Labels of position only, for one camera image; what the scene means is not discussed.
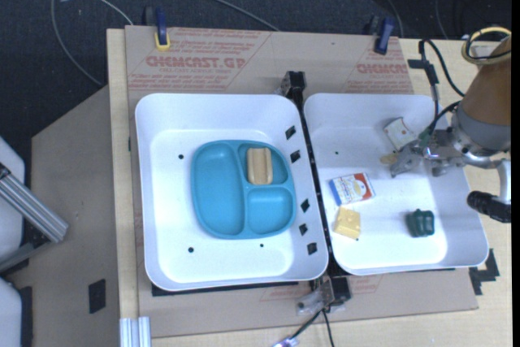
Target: blue plate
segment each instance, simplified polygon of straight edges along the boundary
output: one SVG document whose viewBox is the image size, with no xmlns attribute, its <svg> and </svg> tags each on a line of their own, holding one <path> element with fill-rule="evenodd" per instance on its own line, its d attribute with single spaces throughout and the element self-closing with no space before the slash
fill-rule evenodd
<svg viewBox="0 0 520 347">
<path fill-rule="evenodd" d="M 247 180 L 247 149 L 271 150 L 273 181 Z M 201 226 L 223 239 L 274 236 L 296 216 L 293 177 L 284 156 L 257 141 L 214 141 L 195 152 L 191 165 L 193 207 Z"/>
</svg>

